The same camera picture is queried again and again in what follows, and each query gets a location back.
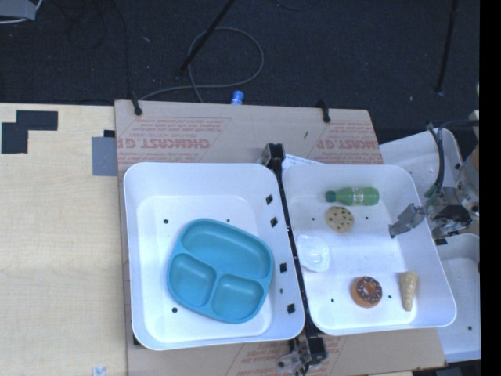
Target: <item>wooden surface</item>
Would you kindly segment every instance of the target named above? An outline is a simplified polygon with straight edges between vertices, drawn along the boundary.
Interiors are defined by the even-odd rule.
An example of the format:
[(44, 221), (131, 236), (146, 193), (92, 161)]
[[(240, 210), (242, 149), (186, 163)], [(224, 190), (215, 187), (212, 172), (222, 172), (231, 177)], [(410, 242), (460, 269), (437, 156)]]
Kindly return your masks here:
[(92, 137), (112, 107), (58, 110), (29, 131), (27, 154), (0, 154), (0, 374), (127, 374), (117, 177), (92, 175)]

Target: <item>black tape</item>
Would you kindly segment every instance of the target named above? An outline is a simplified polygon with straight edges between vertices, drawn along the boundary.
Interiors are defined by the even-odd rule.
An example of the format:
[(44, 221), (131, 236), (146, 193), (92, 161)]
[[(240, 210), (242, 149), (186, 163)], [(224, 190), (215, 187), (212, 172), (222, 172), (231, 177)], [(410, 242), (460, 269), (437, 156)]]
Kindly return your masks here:
[(57, 131), (57, 111), (18, 110), (16, 122), (2, 123), (2, 153), (27, 154), (28, 131)]

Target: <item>white cable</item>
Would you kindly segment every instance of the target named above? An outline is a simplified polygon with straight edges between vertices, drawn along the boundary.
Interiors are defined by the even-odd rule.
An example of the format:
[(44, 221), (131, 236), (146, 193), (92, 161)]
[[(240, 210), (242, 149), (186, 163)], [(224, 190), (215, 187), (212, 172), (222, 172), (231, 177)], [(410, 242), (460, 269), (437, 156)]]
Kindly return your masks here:
[[(44, 0), (38, 0), (38, 3), (37, 5), (35, 6), (34, 8), (34, 11), (37, 12), (38, 9), (40, 8), (41, 4), (43, 3)], [(7, 21), (0, 21), (0, 25), (4, 25), (4, 24), (19, 24), (21, 22), (24, 22), (26, 21), (27, 19), (26, 18), (19, 18), (17, 20), (7, 20)]]

